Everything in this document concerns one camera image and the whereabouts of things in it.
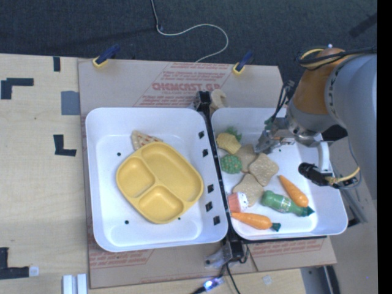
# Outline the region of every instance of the green toy food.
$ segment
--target green toy food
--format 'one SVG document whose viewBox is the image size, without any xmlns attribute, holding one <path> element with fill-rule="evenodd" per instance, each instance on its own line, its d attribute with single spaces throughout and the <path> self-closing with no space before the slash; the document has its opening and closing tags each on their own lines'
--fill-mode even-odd
<svg viewBox="0 0 392 294">
<path fill-rule="evenodd" d="M 307 217 L 314 213 L 310 207 L 299 207 L 291 199 L 266 190 L 262 197 L 262 205 L 271 207 L 280 213 L 294 213 L 299 217 Z"/>
<path fill-rule="evenodd" d="M 228 127 L 225 132 L 234 135 L 238 141 L 241 141 L 241 138 L 243 137 L 243 135 L 239 134 L 233 126 Z"/>
<path fill-rule="evenodd" d="M 229 174 L 239 173 L 242 167 L 241 160 L 236 155 L 227 154 L 220 159 L 220 168 Z"/>
</svg>

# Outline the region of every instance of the orange toy food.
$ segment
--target orange toy food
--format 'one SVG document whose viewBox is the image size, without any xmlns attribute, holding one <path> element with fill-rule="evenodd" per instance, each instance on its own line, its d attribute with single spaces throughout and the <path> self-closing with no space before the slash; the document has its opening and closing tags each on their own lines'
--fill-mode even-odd
<svg viewBox="0 0 392 294">
<path fill-rule="evenodd" d="M 296 187 L 291 181 L 285 178 L 283 175 L 279 175 L 279 179 L 285 188 L 288 196 L 295 202 L 299 207 L 307 207 L 309 204 L 309 199 L 302 191 Z"/>
<path fill-rule="evenodd" d="M 275 231 L 279 231 L 281 228 L 280 223 L 272 223 L 271 219 L 267 216 L 262 216 L 261 214 L 255 213 L 232 213 L 232 217 L 237 219 L 257 230 L 267 230 L 272 228 Z"/>
<path fill-rule="evenodd" d="M 227 196 L 228 208 L 231 212 L 241 213 L 247 209 L 249 202 L 245 193 L 237 192 Z"/>
</svg>

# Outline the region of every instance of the metal bracket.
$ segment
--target metal bracket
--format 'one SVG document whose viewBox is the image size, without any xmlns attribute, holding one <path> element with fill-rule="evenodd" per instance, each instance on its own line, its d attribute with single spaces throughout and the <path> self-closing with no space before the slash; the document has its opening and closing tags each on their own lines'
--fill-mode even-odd
<svg viewBox="0 0 392 294">
<path fill-rule="evenodd" d="M 219 269 L 232 258 L 232 248 L 230 243 L 226 243 L 216 253 L 204 258 L 204 267 Z"/>
<path fill-rule="evenodd" d="M 88 288 L 86 274 L 78 274 L 77 276 L 67 274 L 62 276 L 62 294 L 87 294 L 87 292 Z"/>
</svg>

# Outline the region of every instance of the toy bread slice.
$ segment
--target toy bread slice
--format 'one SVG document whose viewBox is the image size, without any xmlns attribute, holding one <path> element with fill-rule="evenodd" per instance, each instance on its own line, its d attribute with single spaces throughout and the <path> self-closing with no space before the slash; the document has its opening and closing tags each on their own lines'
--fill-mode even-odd
<svg viewBox="0 0 392 294">
<path fill-rule="evenodd" d="M 152 143 L 153 141 L 162 141 L 157 137 L 141 133 L 138 130 L 132 131 L 132 135 L 130 136 L 130 139 L 132 140 L 132 146 L 134 147 L 134 150 L 138 150 L 140 147 L 148 143 Z"/>
<path fill-rule="evenodd" d="M 235 154 L 241 148 L 239 141 L 230 133 L 220 133 L 216 138 L 216 143 L 219 148 L 226 150 L 229 154 Z"/>
<path fill-rule="evenodd" d="M 249 172 L 249 165 L 256 159 L 257 155 L 253 149 L 252 144 L 242 146 L 237 152 L 236 156 L 241 160 L 243 165 L 242 172 Z"/>
<path fill-rule="evenodd" d="M 278 171 L 279 166 L 265 153 L 259 154 L 256 160 L 249 165 L 249 172 L 262 186 L 266 186 Z"/>
<path fill-rule="evenodd" d="M 251 207 L 263 195 L 264 188 L 253 175 L 245 174 L 241 182 L 233 188 L 233 193 L 237 192 L 242 192 L 246 195 L 249 207 Z"/>
</svg>

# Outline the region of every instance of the dark carpet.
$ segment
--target dark carpet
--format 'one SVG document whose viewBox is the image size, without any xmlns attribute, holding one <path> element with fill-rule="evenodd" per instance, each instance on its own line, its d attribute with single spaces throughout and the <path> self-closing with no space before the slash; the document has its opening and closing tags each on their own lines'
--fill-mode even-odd
<svg viewBox="0 0 392 294">
<path fill-rule="evenodd" d="M 303 48 L 329 43 L 346 50 L 377 45 L 377 0 L 155 0 L 164 32 L 209 23 L 228 48 L 203 62 L 279 66 L 297 82 Z M 225 45 L 220 30 L 165 37 L 150 0 L 0 0 L 0 53 L 93 58 L 117 43 L 119 59 L 189 61 Z"/>
</svg>

